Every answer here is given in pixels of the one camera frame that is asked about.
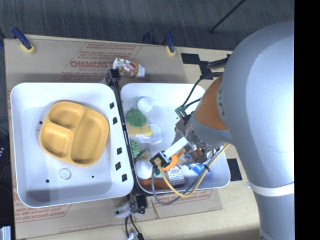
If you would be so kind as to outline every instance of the crumpled wrapper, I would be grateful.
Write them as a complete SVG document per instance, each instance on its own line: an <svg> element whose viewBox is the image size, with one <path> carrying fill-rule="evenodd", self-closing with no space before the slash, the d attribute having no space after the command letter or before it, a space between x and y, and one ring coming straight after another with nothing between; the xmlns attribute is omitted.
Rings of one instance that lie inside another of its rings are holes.
<svg viewBox="0 0 320 240"><path fill-rule="evenodd" d="M145 68L137 62L132 62L123 58L116 58L113 62L113 68L119 70L122 76L130 78L144 78Z"/></svg>

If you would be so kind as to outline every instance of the yellow cable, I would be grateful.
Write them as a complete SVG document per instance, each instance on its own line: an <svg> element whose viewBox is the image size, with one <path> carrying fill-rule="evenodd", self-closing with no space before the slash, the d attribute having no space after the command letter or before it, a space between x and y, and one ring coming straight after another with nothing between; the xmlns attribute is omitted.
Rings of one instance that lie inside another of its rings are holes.
<svg viewBox="0 0 320 240"><path fill-rule="evenodd" d="M222 154L222 152L225 151L228 146L229 146L229 144L225 145L225 146L219 151L219 153L216 154L216 156L215 156L215 157L212 159L212 161L208 164L208 167L210 167L210 166L214 163L214 161L218 158L218 156L219 156L220 154ZM202 176L201 176L201 178L199 179L199 181L197 182L197 184L194 186L194 188L193 188L188 194L182 194L182 193L178 192L178 191L170 184L169 180L168 180L167 177L166 177L166 174L165 174L164 170L163 170L162 167L161 167L161 163L160 163L160 162L155 162L155 164L158 166L158 169L159 169L159 171L160 171L160 173L161 173L161 175L162 175L162 177L163 177L164 182L167 184L167 186L168 186L175 194L177 194L179 197L182 197L182 198L190 197L190 196L197 190L197 188L198 188L199 185L201 184L202 180L204 179L206 173L208 172L208 170L206 170L206 171L202 174Z"/></svg>

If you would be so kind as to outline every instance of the dark gray floor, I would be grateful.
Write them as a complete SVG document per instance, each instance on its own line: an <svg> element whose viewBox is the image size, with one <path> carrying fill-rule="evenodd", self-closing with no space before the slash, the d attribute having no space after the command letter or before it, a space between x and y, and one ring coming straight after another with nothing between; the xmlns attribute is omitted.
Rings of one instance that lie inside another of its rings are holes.
<svg viewBox="0 0 320 240"><path fill-rule="evenodd" d="M161 42L170 31L176 46L233 50L253 32L294 19L295 0L247 0L210 34L208 29L239 1L0 0L0 27L8 38L17 27L26 34L132 43L141 43L149 30ZM0 126L7 129L6 98L0 51ZM9 172L0 182L10 182Z"/></svg>

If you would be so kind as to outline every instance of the green object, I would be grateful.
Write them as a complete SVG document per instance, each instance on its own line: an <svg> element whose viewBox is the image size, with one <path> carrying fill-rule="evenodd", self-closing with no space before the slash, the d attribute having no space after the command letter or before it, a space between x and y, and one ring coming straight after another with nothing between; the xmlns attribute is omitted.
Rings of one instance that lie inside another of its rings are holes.
<svg viewBox="0 0 320 240"><path fill-rule="evenodd" d="M147 118L144 114L140 110L133 108L126 114L125 120L133 127L142 127L147 123Z"/></svg>
<svg viewBox="0 0 320 240"><path fill-rule="evenodd" d="M131 151L134 159L137 159L140 155L140 148L138 142L134 139L130 139Z"/></svg>

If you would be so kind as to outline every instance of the cardboard sheet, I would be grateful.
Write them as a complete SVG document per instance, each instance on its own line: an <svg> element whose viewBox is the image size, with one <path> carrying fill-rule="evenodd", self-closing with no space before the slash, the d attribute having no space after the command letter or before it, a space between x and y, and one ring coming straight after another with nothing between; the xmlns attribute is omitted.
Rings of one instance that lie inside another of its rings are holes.
<svg viewBox="0 0 320 240"><path fill-rule="evenodd" d="M181 57L170 56L160 45L124 44L107 41L27 35L34 45L33 53L20 48L18 40L5 40L5 67L7 80L8 115L11 121L11 89L24 82L80 82L98 83L116 57L140 63L145 78L123 77L126 83L185 83ZM11 141L11 163L14 194L14 216L17 239L62 234L124 224L124 218L115 218L113 207L121 206L126 197L73 203L45 208L25 206L17 194L15 156ZM160 197L163 202L175 198L173 194ZM136 221L148 221L222 209L216 189L200 190L189 198L181 198L169 206L159 205L148 197L149 207Z"/></svg>

